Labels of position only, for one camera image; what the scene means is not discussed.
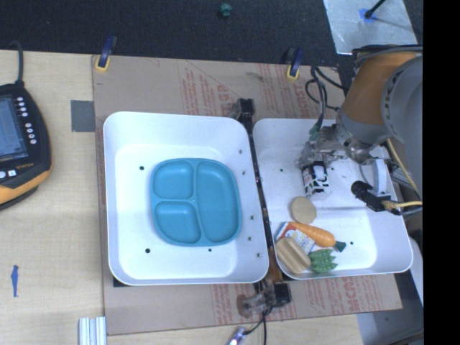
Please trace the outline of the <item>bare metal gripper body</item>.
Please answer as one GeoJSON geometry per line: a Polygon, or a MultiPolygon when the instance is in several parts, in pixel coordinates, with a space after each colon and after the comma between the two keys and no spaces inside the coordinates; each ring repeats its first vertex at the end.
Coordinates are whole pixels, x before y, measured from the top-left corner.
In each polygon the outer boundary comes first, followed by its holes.
{"type": "Polygon", "coordinates": [[[323,161],[324,155],[333,155],[337,160],[349,158],[363,164],[373,158],[371,151],[380,140],[381,126],[377,125],[331,125],[321,128],[314,125],[307,142],[313,146],[314,162],[323,161]]]}

